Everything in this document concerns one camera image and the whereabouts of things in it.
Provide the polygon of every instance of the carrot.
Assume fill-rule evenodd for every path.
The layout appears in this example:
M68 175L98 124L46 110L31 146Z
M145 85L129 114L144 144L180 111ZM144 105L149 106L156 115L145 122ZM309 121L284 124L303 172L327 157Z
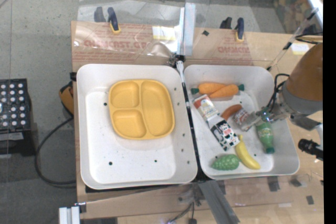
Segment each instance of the carrot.
M239 86L235 84L230 84L226 87L223 87L209 95L210 98L219 98L219 97L229 97L237 94L239 90L244 90L244 85L241 84Z
M228 120L228 118L233 115L234 113L237 113L240 109L242 109L242 105L241 104L234 104L232 106L229 106L226 110L224 110L224 112L221 114L221 117L224 120Z
M226 85L223 83L216 83L216 82L204 82L198 85L198 88L192 88L191 93L196 94L210 94L215 91L218 91L219 89L225 87Z

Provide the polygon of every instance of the yellow plate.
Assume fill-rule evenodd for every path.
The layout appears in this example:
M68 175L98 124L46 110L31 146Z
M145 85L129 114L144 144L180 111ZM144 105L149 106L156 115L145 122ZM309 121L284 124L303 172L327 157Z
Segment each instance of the yellow plate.
M169 92L156 80L115 83L109 91L109 109L114 130L127 139L161 138L175 127Z

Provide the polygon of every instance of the robotic hand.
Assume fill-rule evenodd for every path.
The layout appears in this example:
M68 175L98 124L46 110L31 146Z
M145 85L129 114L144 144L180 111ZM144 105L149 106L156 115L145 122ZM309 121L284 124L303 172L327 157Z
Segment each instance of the robotic hand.
M290 75L275 77L275 90L268 105L256 112L264 121L289 120L308 131L317 129L320 144L301 139L299 148L323 160L323 123L308 116L323 110L323 40L316 42L301 58ZM288 79L278 86L278 76Z

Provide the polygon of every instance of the gray floor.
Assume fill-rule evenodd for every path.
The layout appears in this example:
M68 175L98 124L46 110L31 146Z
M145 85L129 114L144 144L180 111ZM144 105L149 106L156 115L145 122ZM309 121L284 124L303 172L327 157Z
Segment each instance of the gray floor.
M69 118L58 96L71 71L70 21L78 18L80 0L0 0L0 79L27 78L33 105L36 146ZM134 0L181 6L185 0ZM207 0L206 21L219 27L227 16L244 17L245 31L283 33L272 0ZM43 174L56 181L75 178L72 122L55 133L40 154ZM34 157L0 155L0 224L58 223L58 208L76 202L74 188L42 181Z

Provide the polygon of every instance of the banana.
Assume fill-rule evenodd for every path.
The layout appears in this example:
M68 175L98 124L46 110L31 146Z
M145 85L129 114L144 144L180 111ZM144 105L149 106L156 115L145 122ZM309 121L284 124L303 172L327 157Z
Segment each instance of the banana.
M255 159L253 159L247 151L246 145L243 141L243 136L240 134L238 135L238 138L240 142L235 146L235 148L241 162L250 169L259 170L261 168L260 164Z

